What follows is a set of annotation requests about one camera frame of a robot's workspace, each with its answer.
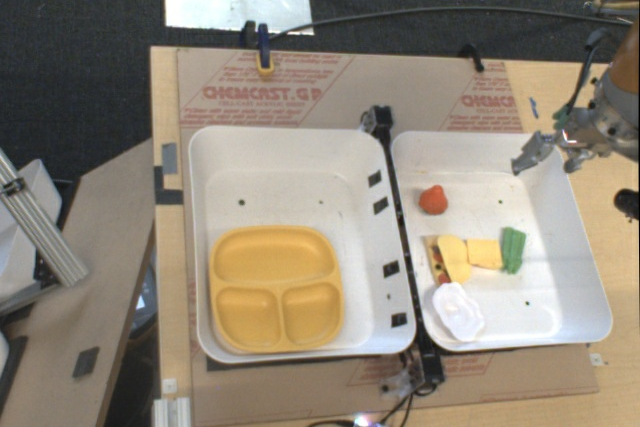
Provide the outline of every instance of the green object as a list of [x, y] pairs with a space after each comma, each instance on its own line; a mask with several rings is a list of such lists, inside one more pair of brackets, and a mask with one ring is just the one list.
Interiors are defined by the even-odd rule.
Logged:
[[569, 120], [569, 105], [563, 105], [560, 110], [556, 111], [551, 117], [556, 120], [553, 128], [555, 130], [563, 129]]
[[502, 231], [502, 264], [505, 271], [515, 274], [522, 267], [522, 254], [527, 235], [514, 228], [507, 227]]

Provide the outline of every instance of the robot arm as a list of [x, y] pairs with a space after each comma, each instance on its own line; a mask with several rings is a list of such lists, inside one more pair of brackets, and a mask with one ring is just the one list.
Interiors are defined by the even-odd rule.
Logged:
[[[612, 151], [638, 162], [638, 51], [636, 20], [596, 83], [589, 105], [574, 108], [574, 95], [558, 117], [556, 132], [536, 132], [523, 146], [522, 154], [512, 159], [513, 173], [517, 175], [544, 160], [554, 145], [568, 156], [564, 164], [567, 173], [580, 169], [585, 160], [607, 157]], [[638, 219], [637, 192], [620, 191], [615, 204], [627, 216]]]

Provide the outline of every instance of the yellow plate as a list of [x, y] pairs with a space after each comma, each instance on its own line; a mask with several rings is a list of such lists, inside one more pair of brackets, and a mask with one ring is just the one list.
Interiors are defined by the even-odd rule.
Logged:
[[218, 330], [254, 353], [312, 349], [336, 337], [344, 320], [342, 280], [331, 243], [305, 226], [226, 232], [209, 259]]

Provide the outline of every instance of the robotic hand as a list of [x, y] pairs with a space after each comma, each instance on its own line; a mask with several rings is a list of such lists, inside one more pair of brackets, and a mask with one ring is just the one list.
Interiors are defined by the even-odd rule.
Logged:
[[[638, 162], [638, 20], [618, 48], [609, 68], [595, 85], [593, 99], [586, 108], [574, 107], [602, 32], [587, 42], [589, 55], [583, 66], [571, 100], [554, 118], [554, 134], [539, 131], [511, 161], [515, 175], [544, 160], [557, 145], [568, 156], [567, 173], [582, 167], [582, 162], [596, 156], [607, 157], [612, 151]], [[630, 218], [638, 219], [638, 192], [623, 189], [615, 197], [616, 207]]]

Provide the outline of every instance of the yellow divided plate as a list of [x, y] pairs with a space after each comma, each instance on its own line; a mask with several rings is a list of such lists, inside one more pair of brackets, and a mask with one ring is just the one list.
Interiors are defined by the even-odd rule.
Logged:
[[342, 280], [331, 243], [305, 226], [226, 232], [209, 258], [211, 307], [232, 346], [254, 353], [324, 345], [344, 320]]

